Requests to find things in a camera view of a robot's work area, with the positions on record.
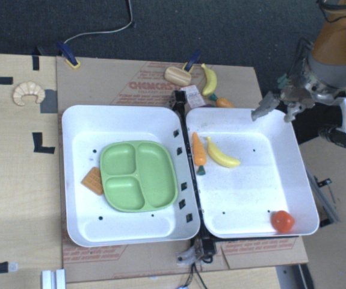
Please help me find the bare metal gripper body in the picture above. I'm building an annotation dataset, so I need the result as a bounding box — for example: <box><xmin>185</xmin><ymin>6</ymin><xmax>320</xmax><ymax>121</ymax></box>
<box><xmin>279</xmin><ymin>78</ymin><xmax>346</xmax><ymax>108</ymax></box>

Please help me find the orange carrot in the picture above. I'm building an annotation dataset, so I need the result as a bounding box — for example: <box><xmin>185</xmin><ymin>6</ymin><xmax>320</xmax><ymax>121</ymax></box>
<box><xmin>191</xmin><ymin>131</ymin><xmax>208</xmax><ymax>176</ymax></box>
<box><xmin>208</xmin><ymin>93</ymin><xmax>235</xmax><ymax>108</ymax></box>

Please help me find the yellow banana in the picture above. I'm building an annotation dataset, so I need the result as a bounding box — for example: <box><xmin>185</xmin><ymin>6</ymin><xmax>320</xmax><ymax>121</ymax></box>
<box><xmin>200</xmin><ymin>63</ymin><xmax>218</xmax><ymax>97</ymax></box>
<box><xmin>206</xmin><ymin>135</ymin><xmax>242</xmax><ymax>169</ymax></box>

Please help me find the white packet with pink print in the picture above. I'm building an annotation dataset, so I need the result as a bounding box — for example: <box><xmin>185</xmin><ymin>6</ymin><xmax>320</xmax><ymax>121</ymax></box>
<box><xmin>180</xmin><ymin>84</ymin><xmax>206</xmax><ymax>109</ymax></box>

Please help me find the white plastic tray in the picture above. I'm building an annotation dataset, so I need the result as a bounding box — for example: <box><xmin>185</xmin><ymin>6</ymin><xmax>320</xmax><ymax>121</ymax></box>
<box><xmin>185</xmin><ymin>107</ymin><xmax>321</xmax><ymax>240</ymax></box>
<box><xmin>61</xmin><ymin>104</ymin><xmax>201</xmax><ymax>248</ymax></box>

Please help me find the tan bread roll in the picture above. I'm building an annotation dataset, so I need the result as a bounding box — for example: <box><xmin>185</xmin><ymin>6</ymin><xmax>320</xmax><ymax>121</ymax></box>
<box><xmin>164</xmin><ymin>66</ymin><xmax>193</xmax><ymax>87</ymax></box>

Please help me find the red tomato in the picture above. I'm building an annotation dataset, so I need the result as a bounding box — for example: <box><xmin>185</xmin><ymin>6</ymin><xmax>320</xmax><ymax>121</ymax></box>
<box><xmin>270</xmin><ymin>210</ymin><xmax>296</xmax><ymax>234</ymax></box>

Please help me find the green divided plate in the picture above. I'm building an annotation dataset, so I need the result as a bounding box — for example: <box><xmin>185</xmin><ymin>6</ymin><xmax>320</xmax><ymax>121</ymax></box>
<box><xmin>99</xmin><ymin>140</ymin><xmax>179</xmax><ymax>214</ymax></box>

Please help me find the brown cardboard board red print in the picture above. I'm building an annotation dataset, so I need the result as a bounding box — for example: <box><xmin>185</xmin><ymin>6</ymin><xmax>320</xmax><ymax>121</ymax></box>
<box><xmin>55</xmin><ymin>55</ymin><xmax>309</xmax><ymax>284</ymax></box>

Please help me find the orange waffle biscuit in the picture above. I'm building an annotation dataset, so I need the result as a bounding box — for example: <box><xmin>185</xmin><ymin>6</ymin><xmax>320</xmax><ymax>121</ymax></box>
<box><xmin>81</xmin><ymin>166</ymin><xmax>105</xmax><ymax>196</ymax></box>

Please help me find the cream croissant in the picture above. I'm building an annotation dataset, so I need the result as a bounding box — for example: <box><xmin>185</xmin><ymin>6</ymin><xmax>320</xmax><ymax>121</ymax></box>
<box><xmin>12</xmin><ymin>81</ymin><xmax>46</xmax><ymax>107</ymax></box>

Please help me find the black cylinder on white bracket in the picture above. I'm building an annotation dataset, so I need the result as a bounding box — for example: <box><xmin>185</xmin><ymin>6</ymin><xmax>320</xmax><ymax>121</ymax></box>
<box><xmin>318</xmin><ymin>96</ymin><xmax>346</xmax><ymax>149</ymax></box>

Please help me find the black block with thin wires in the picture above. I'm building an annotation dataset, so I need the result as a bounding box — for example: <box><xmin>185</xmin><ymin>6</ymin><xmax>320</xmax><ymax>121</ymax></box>
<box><xmin>169</xmin><ymin>90</ymin><xmax>188</xmax><ymax>111</ymax></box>
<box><xmin>201</xmin><ymin>238</ymin><xmax>217</xmax><ymax>257</ymax></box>

